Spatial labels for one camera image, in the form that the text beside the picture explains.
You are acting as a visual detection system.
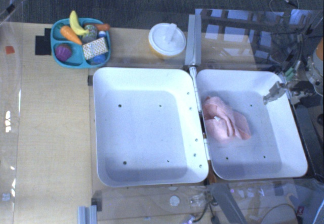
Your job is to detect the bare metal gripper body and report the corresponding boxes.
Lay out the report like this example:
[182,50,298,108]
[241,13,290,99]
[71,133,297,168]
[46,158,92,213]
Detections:
[285,71,324,99]

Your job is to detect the white plastic tray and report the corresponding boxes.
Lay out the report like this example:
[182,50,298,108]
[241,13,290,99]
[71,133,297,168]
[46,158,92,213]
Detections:
[196,69,309,182]
[92,67,210,188]

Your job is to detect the pink cloth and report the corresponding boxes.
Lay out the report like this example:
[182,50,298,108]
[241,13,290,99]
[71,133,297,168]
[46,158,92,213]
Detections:
[201,95,252,145]

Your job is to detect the yellow cup with white lid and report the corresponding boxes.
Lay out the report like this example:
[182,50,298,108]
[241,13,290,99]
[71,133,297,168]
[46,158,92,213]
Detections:
[148,22,187,60]

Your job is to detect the clear plastic bottle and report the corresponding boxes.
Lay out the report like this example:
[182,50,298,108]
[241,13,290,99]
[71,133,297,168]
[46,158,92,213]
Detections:
[169,191,213,208]

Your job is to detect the blue capped bottle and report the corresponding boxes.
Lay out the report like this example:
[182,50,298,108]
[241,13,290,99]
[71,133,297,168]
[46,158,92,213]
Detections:
[90,53,107,65]

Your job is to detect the brown sausage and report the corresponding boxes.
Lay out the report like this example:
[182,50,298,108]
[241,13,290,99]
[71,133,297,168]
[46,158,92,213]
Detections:
[94,23,111,32]

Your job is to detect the small silver can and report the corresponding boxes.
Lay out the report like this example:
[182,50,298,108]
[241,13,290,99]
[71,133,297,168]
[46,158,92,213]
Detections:
[82,24,99,44]

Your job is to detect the blue divided plate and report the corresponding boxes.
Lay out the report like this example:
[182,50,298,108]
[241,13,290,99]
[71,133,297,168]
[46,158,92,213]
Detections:
[50,17,112,70]

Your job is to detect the yellow banana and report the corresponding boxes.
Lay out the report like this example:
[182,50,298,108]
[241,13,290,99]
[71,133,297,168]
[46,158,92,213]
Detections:
[69,10,90,36]

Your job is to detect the orange carrot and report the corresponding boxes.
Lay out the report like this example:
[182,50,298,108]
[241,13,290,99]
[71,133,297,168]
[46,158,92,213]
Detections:
[59,25,84,46]

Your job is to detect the purple grapes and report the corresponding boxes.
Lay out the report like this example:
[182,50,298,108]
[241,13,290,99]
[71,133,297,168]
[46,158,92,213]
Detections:
[55,43,73,62]

